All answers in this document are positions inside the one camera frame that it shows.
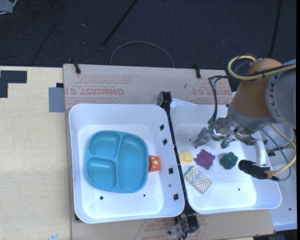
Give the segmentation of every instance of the black fabric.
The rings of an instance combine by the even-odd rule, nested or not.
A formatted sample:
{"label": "black fabric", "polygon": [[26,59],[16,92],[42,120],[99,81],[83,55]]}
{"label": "black fabric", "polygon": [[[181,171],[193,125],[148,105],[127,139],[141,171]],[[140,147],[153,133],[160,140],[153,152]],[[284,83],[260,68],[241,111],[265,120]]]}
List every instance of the black fabric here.
{"label": "black fabric", "polygon": [[[227,70],[238,55],[268,57],[278,8],[272,57],[296,58],[297,0],[279,7],[280,0],[138,0],[101,49],[133,1],[19,0],[13,13],[0,15],[0,65],[62,67],[75,58],[78,64],[170,68],[173,62]],[[128,42],[134,43],[115,52]],[[239,80],[229,82],[235,91]]]}

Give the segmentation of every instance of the yellow object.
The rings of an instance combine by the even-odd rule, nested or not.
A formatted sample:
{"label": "yellow object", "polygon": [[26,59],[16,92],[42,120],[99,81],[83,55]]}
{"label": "yellow object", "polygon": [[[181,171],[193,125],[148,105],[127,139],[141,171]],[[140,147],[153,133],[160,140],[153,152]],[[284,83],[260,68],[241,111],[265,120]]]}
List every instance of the yellow object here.
{"label": "yellow object", "polygon": [[180,162],[183,163],[184,165],[190,164],[194,160],[193,155],[187,150],[180,151],[179,157],[180,157]]}

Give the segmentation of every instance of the purple star-shaped object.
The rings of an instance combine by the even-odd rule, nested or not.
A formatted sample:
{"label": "purple star-shaped object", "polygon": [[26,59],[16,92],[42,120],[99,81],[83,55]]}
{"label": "purple star-shaped object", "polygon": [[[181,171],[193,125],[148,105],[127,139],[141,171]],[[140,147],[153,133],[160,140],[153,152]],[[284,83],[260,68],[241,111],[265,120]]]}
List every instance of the purple star-shaped object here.
{"label": "purple star-shaped object", "polygon": [[215,155],[201,149],[200,153],[196,156],[194,161],[197,165],[206,168],[207,170],[212,166],[214,159],[216,158]]}

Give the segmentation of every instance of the black pole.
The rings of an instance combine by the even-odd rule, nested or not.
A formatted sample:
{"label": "black pole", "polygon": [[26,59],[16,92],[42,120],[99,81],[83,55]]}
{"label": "black pole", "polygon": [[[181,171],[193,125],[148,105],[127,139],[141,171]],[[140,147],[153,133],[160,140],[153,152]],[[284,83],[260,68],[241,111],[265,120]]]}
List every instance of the black pole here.
{"label": "black pole", "polygon": [[273,52],[274,52],[274,48],[275,48],[275,44],[276,44],[277,33],[278,33],[278,25],[279,25],[279,21],[280,21],[280,13],[281,13],[281,9],[282,9],[282,4],[283,4],[283,0],[279,0],[279,4],[277,6],[277,12],[276,12],[274,32],[273,32],[273,36],[272,36],[272,44],[271,44],[270,52],[269,52],[269,55],[268,55],[270,58],[273,57]]}
{"label": "black pole", "polygon": [[121,19],[118,21],[118,23],[115,25],[115,27],[113,28],[113,30],[108,34],[108,36],[106,37],[106,39],[101,43],[101,47],[100,47],[101,50],[103,50],[106,47],[106,44],[109,41],[109,39],[113,36],[113,34],[116,32],[116,30],[119,28],[119,26],[121,25],[121,23],[125,20],[125,18],[128,16],[128,14],[131,12],[131,10],[134,8],[134,6],[136,5],[136,3],[138,1],[139,0],[134,0],[132,2],[132,4],[130,5],[130,7],[128,8],[128,10],[126,10],[126,12],[121,17]]}

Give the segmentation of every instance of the blue plate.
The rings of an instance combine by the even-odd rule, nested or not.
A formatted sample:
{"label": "blue plate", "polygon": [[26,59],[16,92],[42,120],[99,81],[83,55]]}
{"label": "blue plate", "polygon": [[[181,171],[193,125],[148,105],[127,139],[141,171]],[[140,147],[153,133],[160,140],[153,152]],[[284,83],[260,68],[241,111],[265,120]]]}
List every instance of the blue plate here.
{"label": "blue plate", "polygon": [[98,131],[89,140],[85,175],[98,189],[137,192],[146,184],[148,166],[148,147],[139,136],[104,130]]}

